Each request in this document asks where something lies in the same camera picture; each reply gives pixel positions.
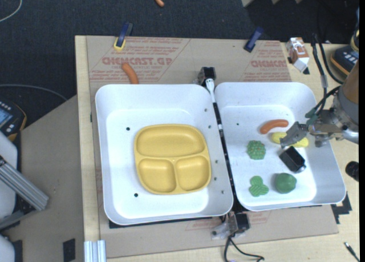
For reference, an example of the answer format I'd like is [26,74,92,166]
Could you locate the black box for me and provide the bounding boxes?
[278,145,307,174]

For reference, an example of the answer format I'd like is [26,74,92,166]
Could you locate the green grapes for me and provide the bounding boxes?
[246,139,267,160]

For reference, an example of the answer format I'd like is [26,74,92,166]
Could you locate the green broccoli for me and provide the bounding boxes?
[248,175,270,198]

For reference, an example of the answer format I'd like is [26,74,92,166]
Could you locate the white plastic tray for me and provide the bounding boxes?
[95,83,234,226]
[213,82,347,212]

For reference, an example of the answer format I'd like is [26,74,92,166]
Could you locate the thin black and white rod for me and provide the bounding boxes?
[205,78,238,213]

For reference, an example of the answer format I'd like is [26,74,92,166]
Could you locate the brown cardboard board red print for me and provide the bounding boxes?
[85,35,340,259]

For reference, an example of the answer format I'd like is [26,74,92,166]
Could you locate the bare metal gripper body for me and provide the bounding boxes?
[306,108,353,148]

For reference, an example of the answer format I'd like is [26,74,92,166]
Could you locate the yellow divided plate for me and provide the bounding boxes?
[133,124,213,196]

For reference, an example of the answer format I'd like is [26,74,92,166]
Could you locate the green bell pepper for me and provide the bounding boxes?
[274,172,298,195]

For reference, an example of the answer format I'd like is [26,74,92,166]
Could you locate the yellow corn cob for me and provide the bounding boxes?
[271,131,310,148]

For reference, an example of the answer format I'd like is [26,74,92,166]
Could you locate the brown and white carton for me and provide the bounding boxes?
[285,37,311,74]

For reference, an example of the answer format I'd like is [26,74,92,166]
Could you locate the black cylinder on white bracket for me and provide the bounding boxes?
[341,128,359,183]

